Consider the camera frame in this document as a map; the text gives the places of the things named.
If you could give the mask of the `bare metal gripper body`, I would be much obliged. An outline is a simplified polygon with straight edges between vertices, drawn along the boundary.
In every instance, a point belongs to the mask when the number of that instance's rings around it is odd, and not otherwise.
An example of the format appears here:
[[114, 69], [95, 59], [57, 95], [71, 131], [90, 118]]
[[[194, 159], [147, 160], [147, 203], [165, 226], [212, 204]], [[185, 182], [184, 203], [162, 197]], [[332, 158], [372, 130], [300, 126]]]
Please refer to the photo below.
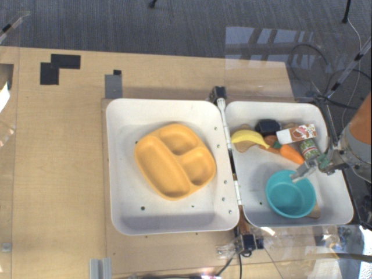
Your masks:
[[351, 149], [329, 149], [316, 159], [319, 170], [333, 174], [336, 170], [352, 168], [361, 171], [361, 161]]

